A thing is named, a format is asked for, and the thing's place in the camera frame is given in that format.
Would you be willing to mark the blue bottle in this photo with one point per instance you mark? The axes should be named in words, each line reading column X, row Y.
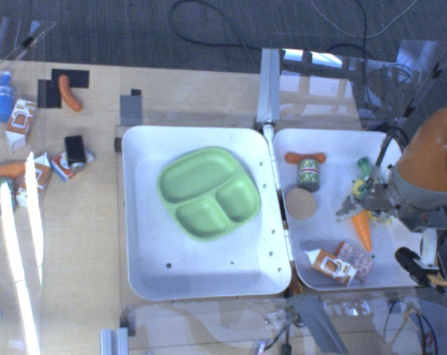
column 3, row 98

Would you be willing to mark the black can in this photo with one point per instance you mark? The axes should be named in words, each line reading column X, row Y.
column 75, row 152

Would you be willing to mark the green divided plate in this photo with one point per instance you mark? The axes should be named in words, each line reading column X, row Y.
column 205, row 191

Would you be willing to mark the black cylinder on white bracket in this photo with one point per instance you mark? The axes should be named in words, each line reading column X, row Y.
column 416, row 263

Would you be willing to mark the white plastic tray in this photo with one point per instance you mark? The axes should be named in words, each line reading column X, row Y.
column 331, row 235
column 194, row 272

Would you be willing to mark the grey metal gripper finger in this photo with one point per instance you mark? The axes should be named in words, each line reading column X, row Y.
column 346, row 217
column 351, row 203

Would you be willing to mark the orange sausage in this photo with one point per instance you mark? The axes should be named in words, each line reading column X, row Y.
column 69, row 94
column 292, row 157

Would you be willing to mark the green capped clear bottle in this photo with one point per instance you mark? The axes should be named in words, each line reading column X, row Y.
column 365, row 166

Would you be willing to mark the red patterned packet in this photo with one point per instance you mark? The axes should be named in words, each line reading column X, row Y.
column 358, row 259

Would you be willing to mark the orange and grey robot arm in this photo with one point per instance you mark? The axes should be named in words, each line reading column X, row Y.
column 427, row 161

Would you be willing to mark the tan round biscuit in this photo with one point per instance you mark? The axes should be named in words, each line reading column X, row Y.
column 301, row 203

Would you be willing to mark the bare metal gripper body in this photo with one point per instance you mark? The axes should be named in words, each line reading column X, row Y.
column 378, row 198

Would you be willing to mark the small orange and white carton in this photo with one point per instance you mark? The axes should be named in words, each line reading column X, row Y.
column 62, row 166

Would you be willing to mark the orange carrot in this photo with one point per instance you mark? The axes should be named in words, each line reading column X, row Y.
column 7, row 169
column 363, row 229

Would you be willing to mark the thin black and white rod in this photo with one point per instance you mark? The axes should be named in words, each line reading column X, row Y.
column 279, row 183

